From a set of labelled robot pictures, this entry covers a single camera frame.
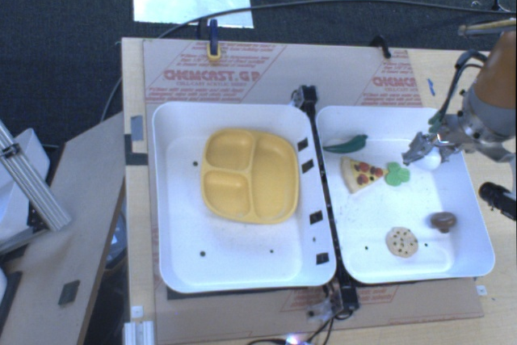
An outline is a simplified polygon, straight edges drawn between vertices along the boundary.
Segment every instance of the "wooden table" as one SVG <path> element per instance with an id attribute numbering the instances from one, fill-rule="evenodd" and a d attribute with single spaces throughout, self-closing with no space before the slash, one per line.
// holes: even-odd
<path id="1" fill-rule="evenodd" d="M 440 107 L 447 94 L 452 78 L 452 69 L 460 52 L 410 49 L 408 53 L 423 106 Z M 145 114 L 143 66 L 142 39 L 124 40 L 124 133 L 126 135 L 131 134 L 132 114 Z M 460 88 L 468 89 L 475 76 L 475 72 L 466 73 L 460 83 Z M 431 94 L 428 79 L 433 82 L 435 95 Z M 460 99 L 454 98 L 450 108 L 451 111 L 459 109 Z M 147 137 L 144 134 L 142 140 L 132 143 L 133 153 L 147 152 L 146 139 Z M 515 140 L 507 143 L 506 147 L 515 151 Z M 469 154 L 465 158 L 476 190 L 486 181 L 511 188 L 511 171 L 508 165 L 498 165 L 480 154 Z M 143 314 L 133 315 L 133 321 L 153 321 L 155 318 L 148 174 L 149 171 L 141 168 L 141 166 L 128 166 L 126 169 L 126 184 L 132 186 L 132 196 L 128 198 L 130 304 L 138 304 L 143 307 Z M 329 343 L 350 345 L 365 343 L 397 345 L 415 343 L 454 345 L 458 343 L 515 343 L 517 341 L 517 324 L 515 324 L 515 311 L 517 310 L 515 222 L 497 211 L 491 212 L 490 208 L 481 199 L 479 199 L 479 204 L 496 256 L 493 271 L 477 281 L 477 284 L 483 285 L 487 292 L 486 296 L 481 298 L 485 312 L 483 318 L 336 330 L 332 333 Z M 319 335 L 313 343 L 322 343 L 324 336 L 324 334 Z M 244 345 L 249 341 L 249 339 L 226 340 L 220 343 Z"/>

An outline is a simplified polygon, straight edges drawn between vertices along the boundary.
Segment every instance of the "blue tape mark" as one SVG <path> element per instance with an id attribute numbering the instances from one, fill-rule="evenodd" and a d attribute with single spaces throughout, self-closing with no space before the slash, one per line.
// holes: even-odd
<path id="1" fill-rule="evenodd" d="M 429 84 L 429 90 L 431 91 L 431 95 L 435 96 L 435 89 L 433 88 L 433 82 L 428 78 L 427 83 Z"/>

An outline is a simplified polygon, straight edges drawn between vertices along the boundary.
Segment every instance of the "blue clamp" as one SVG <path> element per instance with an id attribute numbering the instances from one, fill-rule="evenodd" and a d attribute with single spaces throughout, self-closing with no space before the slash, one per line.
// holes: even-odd
<path id="1" fill-rule="evenodd" d="M 221 46 L 219 45 L 219 31 L 217 19 L 211 19 L 208 32 L 209 42 L 207 43 L 207 55 L 209 61 L 221 59 Z"/>

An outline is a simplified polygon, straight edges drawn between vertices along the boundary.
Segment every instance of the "yellow clamp pad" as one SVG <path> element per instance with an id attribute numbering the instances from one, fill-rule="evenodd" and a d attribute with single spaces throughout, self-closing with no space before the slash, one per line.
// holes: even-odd
<path id="1" fill-rule="evenodd" d="M 217 45 L 217 54 L 212 55 L 210 53 L 210 42 L 207 43 L 207 56 L 211 62 L 219 61 L 221 59 L 221 46 Z"/>

